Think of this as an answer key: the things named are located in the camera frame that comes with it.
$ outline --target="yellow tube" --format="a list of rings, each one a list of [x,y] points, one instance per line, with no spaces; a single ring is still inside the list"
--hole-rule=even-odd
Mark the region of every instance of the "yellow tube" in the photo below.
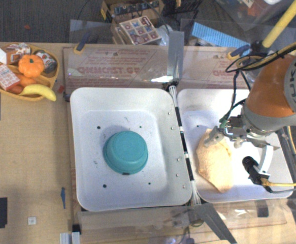
[[[265,48],[270,48],[270,46],[275,42],[278,36],[282,33],[282,31],[287,27],[287,25],[291,22],[291,20],[296,15],[296,0],[290,5],[290,7],[286,10],[286,12],[282,15],[280,20],[276,23],[267,37],[263,40],[262,45]]]

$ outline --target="candy bar wrapper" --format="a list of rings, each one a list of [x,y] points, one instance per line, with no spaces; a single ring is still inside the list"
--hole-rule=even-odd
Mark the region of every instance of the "candy bar wrapper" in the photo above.
[[[0,63],[13,64],[25,54],[30,54],[31,48],[25,43],[12,43],[0,48]]]
[[[20,79],[14,74],[6,65],[0,65],[0,86],[4,90],[9,90],[10,88],[18,85]]]

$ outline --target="wooden table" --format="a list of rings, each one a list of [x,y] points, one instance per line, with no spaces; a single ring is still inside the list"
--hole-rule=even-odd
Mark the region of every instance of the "wooden table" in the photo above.
[[[62,49],[69,47],[69,44],[33,44],[55,54],[61,64]],[[59,243],[60,233],[72,230],[68,103],[57,91],[61,85],[62,66],[53,88],[57,94],[56,102],[46,99],[29,102],[1,94],[0,197],[8,198],[8,223],[0,229],[0,244]],[[65,208],[60,196],[62,188],[65,188]],[[292,213],[284,201],[280,203],[286,222],[233,229],[232,234],[238,243],[296,243]],[[28,224],[29,217],[36,217],[35,225]],[[227,243],[217,241],[213,232],[198,232],[191,231],[195,243]],[[94,239],[83,234],[81,242],[94,243]],[[149,240],[118,240],[114,243],[142,244],[149,243]]]

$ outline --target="toy banana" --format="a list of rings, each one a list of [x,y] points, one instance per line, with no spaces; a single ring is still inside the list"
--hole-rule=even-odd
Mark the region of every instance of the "toy banana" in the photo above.
[[[28,85],[19,95],[41,95],[51,101],[56,101],[56,95],[54,91],[42,84]]]

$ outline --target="teal round object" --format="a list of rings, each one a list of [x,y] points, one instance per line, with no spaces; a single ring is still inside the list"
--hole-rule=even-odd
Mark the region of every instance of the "teal round object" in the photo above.
[[[148,161],[146,141],[136,132],[116,133],[104,145],[104,159],[115,172],[126,175],[137,173]]]

